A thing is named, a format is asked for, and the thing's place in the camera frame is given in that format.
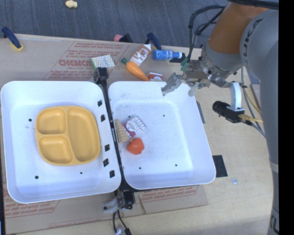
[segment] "carrot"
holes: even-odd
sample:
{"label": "carrot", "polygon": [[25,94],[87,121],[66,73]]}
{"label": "carrot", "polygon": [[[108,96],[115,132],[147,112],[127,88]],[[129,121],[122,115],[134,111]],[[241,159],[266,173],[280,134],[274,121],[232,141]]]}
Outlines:
{"label": "carrot", "polygon": [[131,61],[127,62],[126,68],[130,73],[140,78],[141,80],[150,81],[149,78],[145,75],[145,73],[134,62],[131,62]]}
{"label": "carrot", "polygon": [[129,152],[138,155],[141,154],[141,152],[145,149],[145,146],[141,138],[134,138],[130,140],[130,142],[126,146],[126,149]]}

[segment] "gray carpet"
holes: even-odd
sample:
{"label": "gray carpet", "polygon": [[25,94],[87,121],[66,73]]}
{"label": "gray carpet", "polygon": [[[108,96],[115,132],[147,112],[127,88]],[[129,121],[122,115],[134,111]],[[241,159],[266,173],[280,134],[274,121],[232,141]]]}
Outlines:
{"label": "gray carpet", "polygon": [[[188,47],[190,15],[208,5],[228,3],[226,0],[74,0],[78,7],[69,9],[65,1],[0,0],[0,38],[4,26],[21,34],[106,41],[112,41],[116,34],[129,33],[135,43],[144,43],[152,32],[162,45]],[[194,28],[208,22],[217,12],[210,10],[199,15]],[[208,40],[212,28],[203,31],[195,47]]]}

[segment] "table surface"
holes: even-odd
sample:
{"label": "table surface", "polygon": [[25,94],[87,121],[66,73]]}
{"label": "table surface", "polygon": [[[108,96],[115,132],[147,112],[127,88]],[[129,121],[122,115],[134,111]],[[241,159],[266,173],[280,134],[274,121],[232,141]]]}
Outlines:
{"label": "table surface", "polygon": [[[188,54],[188,48],[163,47],[173,51],[181,51]],[[198,58],[200,49],[194,49],[192,59]],[[144,71],[148,71],[155,61],[147,59],[142,65]],[[163,61],[165,78],[172,72],[179,71],[179,64]],[[122,72],[113,72],[111,81],[135,80],[130,75],[124,77]],[[241,72],[230,76],[227,81],[240,81]],[[244,72],[244,81],[247,91],[252,95],[250,81],[247,72]],[[123,222],[131,230],[132,234],[151,235],[177,235],[177,234],[201,234],[224,235],[266,234],[270,212],[272,207],[272,174],[269,163],[269,154],[265,138],[254,128],[242,123],[233,124],[223,117],[219,117],[213,110],[215,101],[231,102],[229,89],[221,89],[211,85],[209,88],[196,90],[196,100],[200,103],[204,116],[207,139],[212,155],[222,155],[227,177],[218,177],[210,184],[204,185],[208,199],[207,206],[193,207],[175,211],[166,211],[155,214],[146,214],[123,218]],[[245,113],[250,115],[246,102],[242,101]],[[122,227],[116,219],[117,227]],[[74,225],[62,228],[54,228],[25,234],[114,234],[112,220]]]}

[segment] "yellow plate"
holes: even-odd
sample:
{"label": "yellow plate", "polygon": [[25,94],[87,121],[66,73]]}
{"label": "yellow plate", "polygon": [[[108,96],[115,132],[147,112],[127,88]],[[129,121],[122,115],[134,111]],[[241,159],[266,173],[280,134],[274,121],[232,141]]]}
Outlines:
{"label": "yellow plate", "polygon": [[100,137],[93,114],[79,106],[43,109],[36,118],[36,141],[41,157],[52,165],[80,165],[100,153]]}

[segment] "cardboard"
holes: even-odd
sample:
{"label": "cardboard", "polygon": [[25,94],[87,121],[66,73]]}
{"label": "cardboard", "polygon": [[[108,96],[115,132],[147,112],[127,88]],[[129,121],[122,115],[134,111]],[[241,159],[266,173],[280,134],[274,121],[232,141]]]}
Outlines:
{"label": "cardboard", "polygon": [[[5,83],[15,80],[93,81],[94,69],[90,58],[102,55],[111,55],[116,64],[107,80],[108,85],[117,80],[139,81],[120,61],[123,57],[129,60],[141,44],[21,34],[16,34],[16,37],[24,46],[20,52],[11,47],[8,39],[0,39],[0,90]],[[178,71],[179,68],[179,64],[158,63],[150,56],[141,65],[147,74],[163,74],[164,80],[168,79],[174,69]],[[0,105],[0,147],[7,235],[112,219],[112,213],[103,212],[102,204],[114,198],[113,192],[33,204],[15,202],[6,187],[3,145]],[[208,204],[203,185],[140,191],[135,193],[135,199],[133,209],[123,210],[123,216]]]}

